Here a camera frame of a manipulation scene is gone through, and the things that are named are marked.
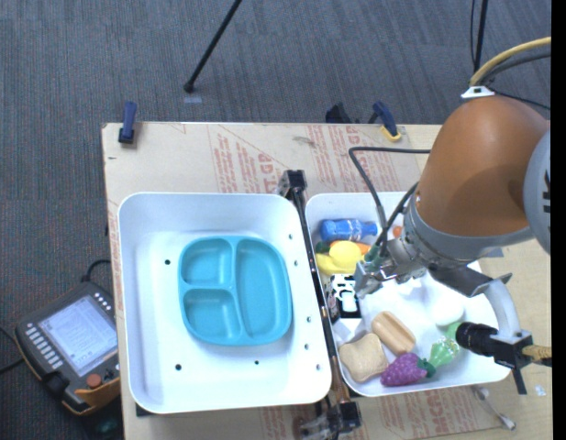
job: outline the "yellow cable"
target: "yellow cable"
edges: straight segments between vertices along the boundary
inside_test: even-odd
[[[470,78],[470,86],[476,86],[477,83],[484,77],[486,73],[492,70],[501,62],[506,61],[509,57],[514,56],[519,52],[523,52],[525,50],[533,49],[540,46],[546,46],[551,44],[551,37],[535,39],[524,44],[519,44],[511,49],[506,50],[505,52],[501,52],[499,55],[493,57],[489,61],[487,61],[476,73]]]

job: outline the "blue bottle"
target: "blue bottle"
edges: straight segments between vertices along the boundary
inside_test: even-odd
[[[321,239],[327,242],[339,239],[361,241],[368,235],[376,235],[378,227],[374,222],[362,222],[356,218],[324,220],[319,228]]]

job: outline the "blue plate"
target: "blue plate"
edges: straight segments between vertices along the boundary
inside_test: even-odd
[[[184,325],[195,337],[222,346],[270,344],[293,318],[283,257],[251,236],[196,239],[179,259]]]

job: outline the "gray carpet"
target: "gray carpet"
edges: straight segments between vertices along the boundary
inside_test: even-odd
[[[0,323],[79,283],[108,257],[100,128],[138,121],[441,124],[473,74],[482,0],[0,0]],[[551,0],[489,0],[482,63],[551,35]],[[550,118],[550,58],[491,84]],[[109,268],[94,280],[110,288]],[[0,333],[0,367],[18,357]],[[0,375],[0,440],[83,438],[28,367]]]

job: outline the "cardboard surface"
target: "cardboard surface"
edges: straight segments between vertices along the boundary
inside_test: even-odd
[[[136,123],[136,141],[126,145],[117,142],[120,128],[118,123],[104,125],[102,144],[123,370],[127,366],[127,348],[117,208],[127,196],[137,192],[271,193],[285,170],[305,171],[306,198],[317,193],[367,192],[348,155],[350,147],[410,148],[413,144],[425,149],[430,147],[438,130],[438,126],[407,126],[401,139],[392,143],[380,133],[379,126],[373,125]],[[416,143],[407,135],[409,128],[418,134],[420,140]],[[419,178],[419,168],[427,157],[386,152],[357,155],[379,192],[407,190]],[[526,302],[526,298],[519,298],[521,305],[527,307],[527,320],[522,319],[522,324],[534,331],[534,339],[541,337],[536,339],[539,344],[550,345],[550,327],[546,326],[550,321],[549,291],[546,290],[549,257],[546,261],[547,255],[541,254],[543,251],[533,244],[522,247],[522,251],[532,253],[540,264],[534,270],[536,276],[533,272],[525,274],[525,280],[538,276],[543,280],[539,286],[521,282],[529,288],[528,298],[536,299]],[[515,261],[506,260],[507,254]],[[505,249],[507,271],[523,276],[519,263],[524,255]],[[498,271],[499,264],[495,262],[490,268],[487,263],[483,271],[494,275],[489,270]],[[523,307],[517,307],[521,317]],[[489,386],[494,406],[517,422],[521,438],[551,438],[551,370],[529,366],[524,372],[528,396],[519,397],[512,378],[507,377]],[[490,438],[515,435],[495,428],[501,426],[500,421],[483,408],[470,387],[355,398],[354,401],[360,406],[364,425],[341,438],[408,440],[449,435],[448,438],[470,440],[485,435]],[[294,439],[300,438],[296,429],[301,419],[315,418],[313,405],[138,417],[126,383],[122,383],[122,402],[128,440],[176,439],[183,435],[199,440]],[[486,434],[484,429],[492,430]]]

